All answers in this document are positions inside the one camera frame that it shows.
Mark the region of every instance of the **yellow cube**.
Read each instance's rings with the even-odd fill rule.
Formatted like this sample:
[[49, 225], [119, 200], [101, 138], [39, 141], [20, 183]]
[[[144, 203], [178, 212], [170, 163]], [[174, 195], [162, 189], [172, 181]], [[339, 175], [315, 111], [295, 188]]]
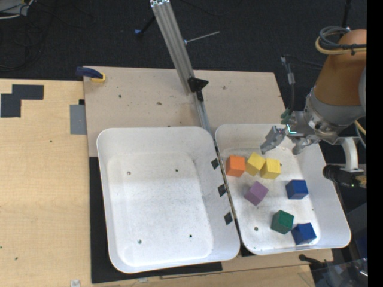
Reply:
[[261, 177], [264, 179], [275, 179], [281, 174], [281, 163], [279, 160], [267, 158], [265, 164], [261, 168]]
[[246, 161], [246, 172], [252, 176], [256, 175], [261, 170], [265, 162], [266, 160], [262, 156], [257, 153], [252, 153]]

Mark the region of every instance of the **green light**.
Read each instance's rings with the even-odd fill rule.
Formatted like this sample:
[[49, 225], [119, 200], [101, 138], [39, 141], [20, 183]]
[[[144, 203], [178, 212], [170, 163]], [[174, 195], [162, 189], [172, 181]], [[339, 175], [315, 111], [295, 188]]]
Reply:
[[287, 125], [287, 129], [288, 129], [288, 132], [291, 133], [291, 134], [296, 134], [297, 133], [297, 132], [294, 132], [294, 131], [290, 130], [290, 125], [289, 124]]

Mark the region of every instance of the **green cube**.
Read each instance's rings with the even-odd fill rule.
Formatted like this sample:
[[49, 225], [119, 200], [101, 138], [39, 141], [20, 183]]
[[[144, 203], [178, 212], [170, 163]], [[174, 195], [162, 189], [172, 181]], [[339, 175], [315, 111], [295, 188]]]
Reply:
[[271, 229], [281, 234], [287, 234], [293, 228], [294, 216], [283, 210], [277, 211], [273, 216]]

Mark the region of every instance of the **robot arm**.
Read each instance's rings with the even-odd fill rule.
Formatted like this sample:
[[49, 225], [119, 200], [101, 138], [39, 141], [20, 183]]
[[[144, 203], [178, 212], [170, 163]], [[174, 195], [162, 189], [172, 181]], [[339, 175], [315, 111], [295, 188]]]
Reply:
[[[334, 34], [342, 34], [337, 43], [327, 39]], [[343, 138], [338, 134], [366, 116], [366, 43], [367, 30], [364, 29], [350, 31], [327, 27], [321, 30], [315, 46], [328, 57], [306, 99], [305, 108], [293, 111], [290, 107], [282, 114], [286, 127], [272, 127], [260, 146], [262, 154], [275, 148], [286, 136], [295, 144], [294, 155], [319, 141], [341, 145], [346, 155], [345, 167], [328, 165], [324, 176], [342, 185], [365, 185], [355, 147], [360, 138]], [[288, 78], [290, 85], [294, 84], [291, 73]]]

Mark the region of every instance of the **aluminum extrusion bar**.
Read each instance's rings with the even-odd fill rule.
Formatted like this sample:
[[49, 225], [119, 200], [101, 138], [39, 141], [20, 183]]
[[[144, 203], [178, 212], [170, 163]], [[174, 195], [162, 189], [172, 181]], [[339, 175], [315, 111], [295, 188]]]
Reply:
[[[191, 90], [188, 84], [188, 79], [195, 78], [195, 75], [170, 0], [150, 0], [150, 5], [158, 22], [162, 36], [165, 39], [166, 46], [168, 47], [185, 93], [190, 94]], [[201, 125], [205, 130], [211, 133], [205, 104], [198, 99], [196, 93], [193, 93], [193, 97], [197, 106]]]

